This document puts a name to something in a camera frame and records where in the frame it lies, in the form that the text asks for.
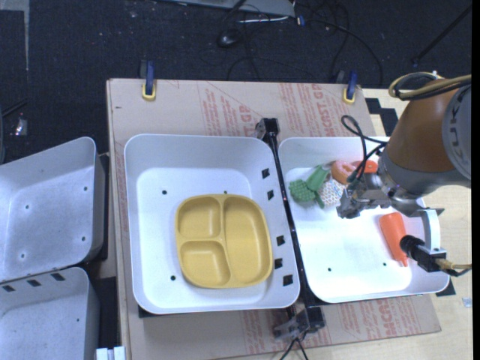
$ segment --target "black floor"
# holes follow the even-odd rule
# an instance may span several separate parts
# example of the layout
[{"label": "black floor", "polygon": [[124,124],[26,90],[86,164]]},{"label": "black floor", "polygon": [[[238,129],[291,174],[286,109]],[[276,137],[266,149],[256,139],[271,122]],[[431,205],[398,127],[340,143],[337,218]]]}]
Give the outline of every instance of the black floor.
[{"label": "black floor", "polygon": [[[0,106],[28,103],[4,117],[5,162],[81,136],[108,149],[105,82],[138,77],[281,82],[335,81],[387,88],[412,71],[471,73],[471,11],[420,60],[472,0],[298,0],[296,20],[241,25],[245,14],[145,0],[30,0],[28,70],[23,12],[0,10]],[[247,19],[258,15],[248,14]],[[229,49],[216,38],[236,26]],[[27,128],[16,135],[19,120]]]}]

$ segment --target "orange-red object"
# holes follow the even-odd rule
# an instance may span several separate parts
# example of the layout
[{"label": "orange-red object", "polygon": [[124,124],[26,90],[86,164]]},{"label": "orange-red object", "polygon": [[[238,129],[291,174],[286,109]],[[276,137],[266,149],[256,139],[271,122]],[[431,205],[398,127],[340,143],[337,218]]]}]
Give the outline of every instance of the orange-red object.
[{"label": "orange-red object", "polygon": [[380,228],[393,258],[408,266],[407,254],[400,248],[400,240],[407,234],[402,215],[399,212],[384,214],[380,218]]},{"label": "orange-red object", "polygon": [[[358,167],[362,161],[356,161],[355,163],[352,163],[353,166]],[[367,160],[367,163],[365,164],[365,171],[364,173],[377,173],[378,169],[378,164],[375,163],[373,160]]]},{"label": "orange-red object", "polygon": [[346,161],[337,160],[331,166],[331,177],[333,177],[337,182],[346,185],[347,178],[355,170],[355,166]]}]

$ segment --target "computer mouse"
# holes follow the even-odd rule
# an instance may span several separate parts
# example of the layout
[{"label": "computer mouse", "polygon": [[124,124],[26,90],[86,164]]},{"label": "computer mouse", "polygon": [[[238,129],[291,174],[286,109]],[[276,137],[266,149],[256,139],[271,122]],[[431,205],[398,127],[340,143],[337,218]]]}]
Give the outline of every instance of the computer mouse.
[{"label": "computer mouse", "polygon": [[235,28],[224,29],[217,37],[217,45],[221,48],[228,48],[237,44],[242,39],[242,32]]}]

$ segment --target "yellow divided plate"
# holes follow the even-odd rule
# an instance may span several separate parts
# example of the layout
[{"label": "yellow divided plate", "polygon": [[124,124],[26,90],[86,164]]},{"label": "yellow divided plate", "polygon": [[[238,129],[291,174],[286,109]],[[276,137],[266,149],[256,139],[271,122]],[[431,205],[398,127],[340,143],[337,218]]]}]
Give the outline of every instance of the yellow divided plate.
[{"label": "yellow divided plate", "polygon": [[198,287],[249,287],[272,272],[266,219],[248,197],[212,194],[186,199],[176,212],[175,234],[181,271]]}]

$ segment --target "table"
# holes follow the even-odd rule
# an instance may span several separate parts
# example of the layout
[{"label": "table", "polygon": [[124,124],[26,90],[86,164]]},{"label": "table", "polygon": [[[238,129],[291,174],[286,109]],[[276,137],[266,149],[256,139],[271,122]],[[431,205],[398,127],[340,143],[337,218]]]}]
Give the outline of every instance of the table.
[{"label": "table", "polygon": [[[323,122],[318,127],[318,124],[306,121],[305,113],[309,111],[308,106],[297,105],[299,103],[294,102],[294,96],[300,98],[302,103],[314,101],[314,97],[309,95],[315,93],[316,87],[315,85],[282,84],[271,90],[270,84],[274,83],[190,82],[185,85],[185,82],[179,81],[158,81],[157,100],[161,102],[159,107],[151,103],[149,106],[148,103],[141,101],[141,83],[141,80],[135,79],[112,79],[107,82],[113,204],[110,212],[113,227],[110,233],[113,238],[110,240],[115,243],[116,253],[115,268],[111,270],[115,270],[118,279],[121,343],[127,349],[127,356],[131,356],[128,358],[133,360],[158,359],[159,356],[166,359],[167,354],[172,354],[172,350],[177,351],[178,359],[201,359],[202,356],[205,358],[205,353],[210,353],[212,359],[218,359],[221,356],[232,357],[232,353],[235,352],[233,347],[237,343],[235,345],[217,343],[217,348],[203,348],[205,353],[197,355],[192,351],[198,345],[197,341],[201,335],[198,337],[183,335],[181,330],[185,331],[188,327],[199,324],[202,327],[208,327],[213,335],[223,335],[222,337],[225,338],[242,335],[241,327],[230,323],[233,319],[239,318],[236,312],[207,313],[202,316],[194,314],[143,319],[138,317],[138,307],[131,292],[128,231],[125,231],[125,213],[122,212],[122,209],[125,209],[125,193],[122,192],[124,187],[119,185],[123,167],[122,145],[129,137],[138,133],[217,134],[221,129],[228,129],[232,136],[242,136],[251,133],[252,125],[259,116],[277,117],[278,115],[283,116],[280,129],[283,125],[283,130],[286,131],[285,137],[288,137],[290,132],[295,135],[300,129],[310,131],[314,136],[325,136],[322,132],[325,130],[326,123]],[[335,93],[336,88],[332,85],[317,88],[319,91],[323,89],[324,93],[328,93],[326,96],[330,95],[330,101],[338,95],[338,92]],[[238,99],[240,96],[232,92],[237,92],[241,96],[250,95],[249,103],[252,101],[256,103],[251,103],[251,106],[245,105],[244,101]],[[399,115],[406,105],[399,100],[391,99],[386,90],[358,90],[357,95],[360,102],[363,95],[366,98],[378,98],[382,107],[395,108]],[[177,103],[172,105],[169,100],[175,97],[178,98]],[[190,105],[185,104],[185,101],[190,100],[189,98],[199,99],[194,112],[185,111],[185,107]],[[281,108],[269,109],[266,98],[280,101]],[[338,107],[335,100],[330,104],[332,107]],[[223,110],[224,117],[218,116],[220,108]],[[261,108],[261,111],[256,111],[254,108]],[[360,108],[360,104],[349,110],[359,116],[366,134],[373,134],[373,132],[377,135],[384,134],[379,115],[372,115],[371,124],[369,124],[365,119],[365,108]],[[448,251],[448,258],[458,263],[471,263],[471,190],[462,187],[440,188],[426,196],[424,200],[430,207],[445,208],[439,220],[442,228],[442,246]],[[456,295],[428,296],[431,297],[441,331],[386,340],[319,346],[307,349],[309,359],[385,359],[387,356],[389,359],[399,360],[405,358],[472,359],[473,310],[468,306],[468,301],[473,294],[471,272],[463,277],[453,278],[452,282]],[[168,349],[158,344],[161,339],[168,340]],[[281,353],[263,353],[255,356],[240,356],[237,359],[266,360],[280,357]],[[301,353],[293,351],[287,358],[300,359],[301,357]]]}]

